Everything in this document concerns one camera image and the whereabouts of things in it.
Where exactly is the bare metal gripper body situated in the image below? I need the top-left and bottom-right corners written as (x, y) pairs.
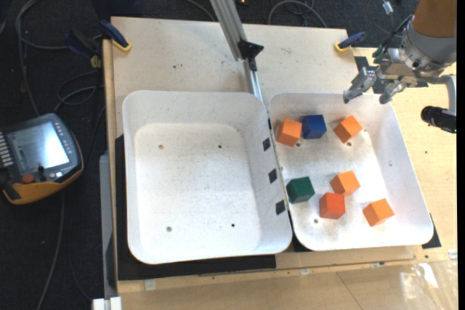
top-left (373, 46), bottom-right (443, 85)

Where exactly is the orange cube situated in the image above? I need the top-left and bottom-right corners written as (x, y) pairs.
top-left (275, 118), bottom-right (303, 147)
top-left (362, 197), bottom-right (395, 227)
top-left (329, 170), bottom-right (362, 196)
top-left (333, 115), bottom-right (363, 144)

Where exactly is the blue cube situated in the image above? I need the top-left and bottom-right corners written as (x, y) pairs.
top-left (301, 114), bottom-right (328, 140)

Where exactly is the white plastic tray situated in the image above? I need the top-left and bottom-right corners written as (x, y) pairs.
top-left (267, 92), bottom-right (435, 252)
top-left (121, 89), bottom-right (294, 265)

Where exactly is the green cube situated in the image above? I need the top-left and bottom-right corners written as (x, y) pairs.
top-left (286, 176), bottom-right (316, 205)

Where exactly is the red cube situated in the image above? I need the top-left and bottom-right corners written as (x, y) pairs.
top-left (318, 192), bottom-right (346, 220)

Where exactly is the pale flat board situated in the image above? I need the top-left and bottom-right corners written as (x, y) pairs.
top-left (110, 16), bottom-right (417, 277)

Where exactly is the black cylinder on white bracket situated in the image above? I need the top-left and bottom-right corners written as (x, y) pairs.
top-left (420, 74), bottom-right (458, 134)

